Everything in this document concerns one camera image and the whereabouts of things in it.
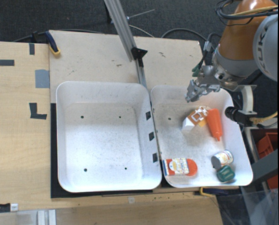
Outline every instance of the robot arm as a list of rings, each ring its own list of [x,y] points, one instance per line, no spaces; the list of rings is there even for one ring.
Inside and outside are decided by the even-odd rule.
[[[227,0],[221,9],[234,1]],[[229,21],[212,63],[190,81],[187,102],[220,88],[240,91],[239,83],[257,69],[277,81],[278,6],[271,0],[241,0],[235,14],[226,17]]]

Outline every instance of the orange bottle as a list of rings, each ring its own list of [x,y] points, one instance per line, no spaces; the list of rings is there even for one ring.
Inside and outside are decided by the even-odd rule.
[[[217,108],[209,109],[207,111],[207,122],[209,124],[211,134],[219,141],[220,137],[223,135],[220,112]]]

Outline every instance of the black clip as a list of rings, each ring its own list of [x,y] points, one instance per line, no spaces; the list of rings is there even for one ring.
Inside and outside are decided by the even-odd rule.
[[[137,48],[137,47],[133,47],[131,49],[131,53],[133,55],[133,58],[136,60],[139,61],[139,66],[140,67],[144,67],[144,63],[143,63],[143,57],[146,55],[148,51],[147,50],[143,50],[143,49],[140,49],[140,48]]]
[[[49,49],[50,51],[55,55],[59,55],[60,54],[60,49],[57,47],[56,42],[54,40],[54,38],[52,37],[51,33],[49,31],[45,32],[45,36],[46,39],[49,43]]]
[[[31,41],[31,43],[39,43],[39,34],[37,31],[35,31],[31,34],[30,41]]]

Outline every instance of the gray tape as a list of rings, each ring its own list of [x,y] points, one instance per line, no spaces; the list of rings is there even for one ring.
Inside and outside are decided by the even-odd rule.
[[[50,88],[49,71],[40,69],[35,71],[36,88]]]
[[[35,45],[33,43],[29,43],[29,54],[35,55]]]

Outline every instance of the wooden board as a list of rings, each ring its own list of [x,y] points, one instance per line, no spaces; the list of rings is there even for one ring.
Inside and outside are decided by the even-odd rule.
[[[51,102],[58,85],[66,81],[138,83],[135,61],[129,61],[118,35],[50,31],[59,56],[50,56]],[[147,88],[188,86],[202,52],[197,41],[134,37],[143,57]]]
[[[200,197],[180,201],[143,202],[121,205],[74,207],[56,210],[56,223],[61,225],[222,225],[215,199]],[[36,211],[0,213],[0,224],[37,224]]]
[[[14,66],[0,66],[0,204],[38,210],[126,205],[131,196],[148,206],[197,198],[191,192],[195,189],[160,187],[152,194],[51,199],[50,90],[35,86],[35,70],[49,70],[49,57],[46,44],[35,44],[35,55],[30,55],[27,43],[0,42],[0,60],[15,61]],[[29,103],[37,103],[37,112],[47,118],[31,119]]]

